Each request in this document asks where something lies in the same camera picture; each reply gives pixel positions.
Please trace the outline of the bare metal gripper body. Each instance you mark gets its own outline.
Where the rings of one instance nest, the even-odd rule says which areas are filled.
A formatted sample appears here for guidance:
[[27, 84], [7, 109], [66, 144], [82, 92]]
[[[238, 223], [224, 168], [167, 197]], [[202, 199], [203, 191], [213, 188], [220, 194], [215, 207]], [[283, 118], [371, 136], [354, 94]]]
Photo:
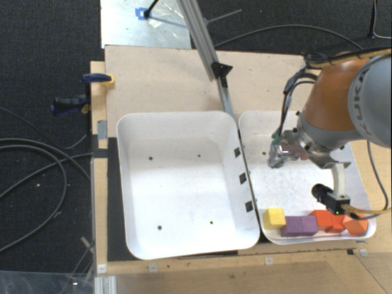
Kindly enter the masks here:
[[341, 162], [333, 159], [330, 154], [331, 149], [324, 148], [312, 141], [299, 140], [299, 131], [285, 130], [279, 133], [277, 129], [274, 133], [274, 147], [278, 155], [289, 155], [289, 160], [309, 160], [318, 168], [330, 169], [336, 164], [342, 164], [347, 168], [351, 162]]

